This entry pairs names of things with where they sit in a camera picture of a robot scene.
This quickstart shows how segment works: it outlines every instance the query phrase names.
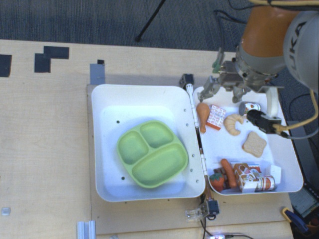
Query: white tray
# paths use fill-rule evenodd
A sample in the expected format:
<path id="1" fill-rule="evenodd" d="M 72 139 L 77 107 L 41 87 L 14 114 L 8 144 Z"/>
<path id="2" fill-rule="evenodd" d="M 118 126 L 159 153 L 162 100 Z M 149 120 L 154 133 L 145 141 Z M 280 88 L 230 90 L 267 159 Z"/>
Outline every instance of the white tray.
<path id="1" fill-rule="evenodd" d="M 195 105 L 199 103 L 198 94 L 203 87 L 194 91 Z M 226 116 L 239 113 L 240 103 L 232 103 L 232 92 L 227 92 L 221 88 L 212 98 L 205 99 L 204 102 L 211 105 L 217 105 L 226 110 Z M 243 101 L 257 102 L 261 105 L 261 110 L 266 112 L 267 100 L 265 94 L 256 94 L 249 92 L 243 96 Z M 278 117 L 284 120 L 282 110 L 279 105 Z M 262 172 L 270 164 L 280 166 L 282 169 L 281 183 L 277 185 L 274 191 L 260 191 L 253 194 L 278 193 L 278 192 L 295 192 L 301 189 L 303 177 L 295 155 L 291 140 L 284 139 L 278 135 L 264 134 L 256 126 L 253 126 L 247 119 L 244 124 L 236 123 L 236 128 L 241 131 L 238 136 L 231 136 L 224 127 L 217 131 L 211 127 L 206 127 L 206 133 L 201 134 L 202 145 L 206 158 L 207 171 L 209 175 L 214 173 L 214 169 L 221 167 L 220 160 L 226 158 L 229 162 L 259 164 Z M 242 149 L 243 143 L 247 139 L 248 133 L 256 132 L 267 142 L 264 153 L 257 158 Z M 222 191 L 222 195 L 242 195 L 239 188 Z"/>
<path id="2" fill-rule="evenodd" d="M 193 198 L 201 195 L 205 180 L 194 120 L 185 90 L 173 86 L 99 85 L 92 92 L 96 189 L 110 202 Z M 149 120 L 170 127 L 189 157 L 186 169 L 165 184 L 145 189 L 122 165 L 116 143 L 129 129 Z"/>

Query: dark floor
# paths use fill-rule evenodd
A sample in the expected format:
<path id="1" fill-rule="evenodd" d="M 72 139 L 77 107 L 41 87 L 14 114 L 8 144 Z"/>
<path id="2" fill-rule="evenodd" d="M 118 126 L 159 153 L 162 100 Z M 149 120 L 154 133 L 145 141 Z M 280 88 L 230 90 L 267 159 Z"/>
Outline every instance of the dark floor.
<path id="1" fill-rule="evenodd" d="M 167 0 L 139 43 L 134 37 L 161 0 L 0 0 L 0 39 L 218 50 L 216 9 L 247 20 L 250 10 L 232 10 L 227 0 Z M 250 5 L 231 0 L 233 6 Z M 225 50 L 234 51 L 244 25 L 223 21 Z M 281 104 L 286 120 L 313 113 L 308 89 L 283 70 L 274 84 L 285 86 Z M 318 119 L 305 126 L 318 127 Z M 309 140 L 318 167 L 318 134 Z"/>

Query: green plate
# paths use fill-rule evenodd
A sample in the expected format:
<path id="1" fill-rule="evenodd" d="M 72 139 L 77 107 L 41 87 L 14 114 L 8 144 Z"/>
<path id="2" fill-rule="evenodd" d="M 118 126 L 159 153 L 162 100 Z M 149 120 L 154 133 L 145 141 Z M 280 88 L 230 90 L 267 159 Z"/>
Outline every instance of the green plate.
<path id="1" fill-rule="evenodd" d="M 144 188 L 155 188 L 188 165 L 184 145 L 164 123 L 151 120 L 124 133 L 117 153 L 133 180 Z"/>

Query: toy chicken drumstick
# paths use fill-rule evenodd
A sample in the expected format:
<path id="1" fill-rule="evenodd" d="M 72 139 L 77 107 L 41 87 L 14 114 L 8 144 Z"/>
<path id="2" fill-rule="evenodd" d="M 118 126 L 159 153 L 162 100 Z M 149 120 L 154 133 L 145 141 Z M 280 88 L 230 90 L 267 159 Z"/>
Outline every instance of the toy chicken drumstick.
<path id="1" fill-rule="evenodd" d="M 206 104 L 206 103 L 199 103 L 197 105 L 196 110 L 197 110 L 197 114 L 198 114 L 199 122 L 200 122 L 200 131 L 202 133 L 205 133 L 206 132 L 205 124 L 206 124 L 207 119 L 209 117 L 210 108 L 209 108 L 208 104 Z"/>

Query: yellow cable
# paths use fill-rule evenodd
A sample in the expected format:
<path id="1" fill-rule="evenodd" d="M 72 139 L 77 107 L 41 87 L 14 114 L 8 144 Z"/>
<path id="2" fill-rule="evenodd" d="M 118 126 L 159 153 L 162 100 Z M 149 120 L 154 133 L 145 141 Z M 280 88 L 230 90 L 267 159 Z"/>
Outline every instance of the yellow cable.
<path id="1" fill-rule="evenodd" d="M 257 5 L 268 5 L 267 0 L 248 0 L 249 2 Z M 311 1 L 276 1 L 273 0 L 270 3 L 272 6 L 319 6 L 318 0 Z"/>
<path id="2" fill-rule="evenodd" d="M 318 106 L 316 103 L 316 99 L 315 99 L 315 95 L 314 92 L 312 90 L 310 90 L 310 97 L 311 97 L 311 101 L 313 102 L 314 105 L 314 109 L 315 109 L 315 114 L 310 117 L 309 119 L 302 121 L 300 123 L 294 124 L 294 125 L 290 125 L 290 126 L 282 126 L 279 124 L 274 124 L 273 127 L 274 129 L 276 129 L 276 133 L 281 133 L 282 131 L 287 131 L 287 130 L 291 130 L 291 129 L 295 129 L 301 126 L 304 126 L 306 124 L 309 124 L 310 122 L 314 121 L 317 116 L 318 116 Z"/>

